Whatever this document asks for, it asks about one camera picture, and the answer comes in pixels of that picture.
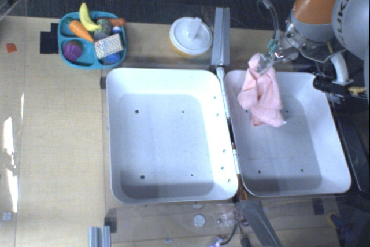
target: purple ball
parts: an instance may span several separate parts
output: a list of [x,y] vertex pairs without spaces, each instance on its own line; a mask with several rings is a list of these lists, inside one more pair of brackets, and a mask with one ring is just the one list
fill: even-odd
[[75,62],[82,55],[81,44],[76,40],[67,42],[63,45],[63,55],[68,61]]

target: towel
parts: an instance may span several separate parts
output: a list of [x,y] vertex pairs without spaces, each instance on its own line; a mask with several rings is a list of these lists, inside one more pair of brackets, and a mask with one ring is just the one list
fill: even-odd
[[238,102],[244,110],[250,110],[252,125],[269,124],[280,127],[285,121],[280,112],[283,104],[278,80],[273,67],[262,75],[257,73],[260,55],[260,53],[255,54],[248,62],[249,68],[238,95]]

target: white patterned box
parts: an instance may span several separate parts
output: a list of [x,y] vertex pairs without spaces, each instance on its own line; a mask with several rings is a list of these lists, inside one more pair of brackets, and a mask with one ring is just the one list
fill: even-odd
[[119,33],[94,42],[94,46],[98,59],[103,59],[124,49]]

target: white plastic tray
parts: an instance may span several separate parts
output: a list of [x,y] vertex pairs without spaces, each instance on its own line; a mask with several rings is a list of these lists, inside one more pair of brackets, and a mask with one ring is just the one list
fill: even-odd
[[242,179],[260,197],[344,193],[351,176],[326,95],[309,73],[277,72],[286,124],[254,127],[236,99],[246,71],[231,71],[225,87]]
[[142,204],[238,188],[220,83],[199,70],[117,68],[106,81],[112,192]]

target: wooden surface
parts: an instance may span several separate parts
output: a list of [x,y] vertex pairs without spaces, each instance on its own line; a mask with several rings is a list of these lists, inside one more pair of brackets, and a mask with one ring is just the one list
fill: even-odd
[[[217,205],[132,207],[113,200],[106,178],[109,170],[104,165],[107,152],[104,152],[101,71],[74,69],[64,64],[59,55],[40,54],[40,32],[50,31],[52,22],[58,20],[27,19],[16,246],[88,246],[88,228],[101,227],[109,210],[116,211],[116,217],[122,221],[120,233],[112,236],[116,247],[199,247],[216,234],[230,233],[230,228],[217,224],[223,211]],[[140,52],[148,48],[152,56],[166,53],[165,25],[128,23],[126,27],[128,57],[140,57]],[[17,45],[19,36],[12,30],[8,33],[7,42]],[[265,38],[269,39],[270,34],[232,30],[233,59],[243,64],[253,53],[264,49]],[[274,201],[264,203],[284,246],[339,246],[335,230],[325,215],[313,213],[310,199],[284,205]],[[326,200],[324,209],[336,210],[335,200]],[[207,228],[194,227],[197,213],[207,218]],[[259,246],[251,228],[244,230],[253,246]],[[228,246],[240,246],[240,236],[238,232]]]

